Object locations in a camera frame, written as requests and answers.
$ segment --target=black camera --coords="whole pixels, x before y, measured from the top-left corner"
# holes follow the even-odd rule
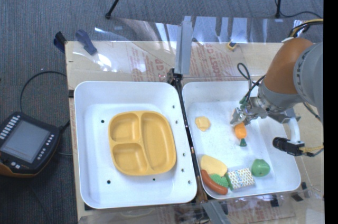
[[[274,148],[277,148],[293,156],[299,156],[303,154],[303,152],[299,148],[304,147],[304,143],[303,142],[292,143],[287,138],[275,137],[273,140],[273,146]]]

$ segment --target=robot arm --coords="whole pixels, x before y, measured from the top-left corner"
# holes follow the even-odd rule
[[[275,55],[258,88],[257,97],[236,108],[230,122],[250,123],[258,117],[270,117],[290,126],[292,138],[275,138],[274,147],[292,155],[302,155],[295,104],[307,102],[323,116],[323,43],[313,44],[303,38],[292,38],[284,43]]]

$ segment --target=cable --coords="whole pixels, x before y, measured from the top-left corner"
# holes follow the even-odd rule
[[[289,33],[288,37],[298,37],[299,31],[304,29],[304,32],[306,32],[312,25],[322,25],[324,24],[324,19],[312,19],[312,20],[307,20],[303,22],[301,25],[295,26],[292,28],[292,30]]]
[[[46,217],[47,217],[47,219],[48,219],[48,222],[49,222],[49,223],[53,223],[52,220],[51,220],[50,217],[49,217],[49,214],[48,214],[47,211],[46,211],[46,208],[43,206],[43,203],[42,203],[41,200],[39,199],[39,196],[37,195],[37,193],[35,192],[35,190],[32,188],[32,186],[31,186],[30,184],[29,184],[28,186],[29,186],[29,188],[32,190],[32,192],[34,193],[34,195],[35,195],[35,197],[37,198],[38,202],[40,203],[40,205],[41,205],[41,207],[42,207],[42,209],[43,209],[43,211],[44,211],[44,213],[45,213],[45,215],[46,215]]]
[[[42,75],[42,74],[47,74],[47,73],[56,73],[56,74],[60,74],[60,75],[63,75],[64,77],[67,77],[64,73],[61,73],[61,72],[57,72],[57,71],[43,71],[43,72],[40,72],[40,73],[37,73],[35,74],[34,76],[32,76],[26,83],[25,85],[23,86],[22,90],[21,90],[21,93],[20,93],[20,99],[19,99],[19,104],[20,104],[20,111],[22,111],[22,96],[23,96],[23,92],[25,90],[25,88],[27,87],[27,85],[31,82],[31,80],[33,80],[34,78]],[[60,130],[61,131],[64,131],[66,129],[66,127],[69,125],[70,121],[68,120],[63,126],[60,127]]]
[[[46,74],[46,73],[55,73],[55,74],[60,74],[64,77],[67,77],[64,73],[61,73],[61,72],[57,72],[57,71],[43,71],[43,72],[40,72],[40,73],[37,73],[35,74],[34,76],[32,76],[26,83],[25,85],[23,86],[22,90],[21,90],[21,93],[20,93],[20,111],[23,112],[22,110],[22,96],[23,96],[23,92],[25,90],[25,88],[27,87],[27,85],[31,82],[31,80],[33,80],[34,78],[42,75],[42,74]],[[59,130],[60,130],[60,134],[63,134],[63,132],[66,130],[66,128],[70,125],[70,120],[68,120],[64,125],[60,126],[59,127]],[[62,153],[62,152],[58,152],[58,154],[60,155],[65,155],[65,156],[72,156],[72,154],[69,154],[69,153]]]
[[[320,119],[320,117],[319,117],[319,115],[310,107],[310,105],[308,104],[308,103],[306,103],[306,102],[303,102],[303,105],[306,107],[306,109],[308,110],[308,111],[310,111],[310,113],[313,115],[313,116],[315,116],[315,118],[317,119],[317,120],[321,120]]]
[[[244,69],[245,69],[245,71],[246,71],[246,73],[247,73],[247,76],[239,69],[240,66],[243,66],[243,67],[244,67]],[[252,81],[251,81],[251,77],[250,77],[249,70],[248,70],[248,68],[247,68],[243,63],[239,62],[239,63],[237,64],[237,69],[238,69],[238,71],[241,73],[241,75],[242,75],[245,79],[249,80],[249,90],[248,90],[248,92],[244,95],[244,97],[239,101],[239,103],[242,104],[241,106],[245,106],[246,103],[249,101],[249,98],[250,98],[250,95],[251,95],[252,90],[254,89],[255,86],[259,86],[260,82],[263,80],[263,78],[265,77],[265,75],[262,76],[262,77],[260,77],[256,82],[252,82]]]
[[[321,146],[313,147],[313,148],[300,147],[299,150],[301,150],[301,151],[303,152],[304,155],[313,157],[313,156],[318,155],[318,154],[321,153],[322,151],[324,151],[324,144],[321,145]],[[311,151],[314,151],[314,150],[319,150],[319,151],[316,152],[316,153],[310,153]]]
[[[314,12],[311,12],[311,11],[303,11],[303,12],[299,12],[299,13],[294,14],[294,15],[285,15],[285,14],[283,14],[281,11],[279,11],[279,12],[280,12],[280,14],[281,14],[282,16],[284,16],[284,17],[294,17],[294,16],[300,15],[300,14],[313,14],[313,15],[319,17],[319,18],[322,18],[320,15],[318,15],[318,14],[316,14],[316,13],[314,13]]]

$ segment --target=yellow toy food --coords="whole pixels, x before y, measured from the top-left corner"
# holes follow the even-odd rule
[[[197,127],[202,131],[206,131],[210,127],[210,121],[205,116],[197,117],[195,119],[195,123],[196,123]]]
[[[201,157],[201,170],[206,170],[208,174],[218,174],[224,176],[228,171],[228,167],[220,160],[210,156],[203,155]]]

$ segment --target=white tray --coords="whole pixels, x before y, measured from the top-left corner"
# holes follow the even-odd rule
[[[197,192],[194,168],[180,100],[163,82],[85,81],[74,91],[80,192],[97,209],[185,203]],[[164,115],[172,128],[177,160],[157,175],[131,176],[119,172],[111,158],[108,124],[125,111],[152,110]]]
[[[267,117],[252,120],[246,126],[247,146],[240,147],[233,127],[232,113],[239,100],[247,93],[247,81],[190,82],[183,87],[182,96],[195,153],[200,165],[203,154],[210,155],[227,165],[228,171],[248,167],[256,158],[264,159],[271,167],[268,175],[254,177],[255,185],[219,195],[203,185],[208,195],[215,199],[229,199],[297,189],[301,176],[294,156],[273,147],[275,137],[287,137],[282,124]],[[251,96],[257,95],[257,87]],[[211,126],[199,130],[195,118],[207,117]]]

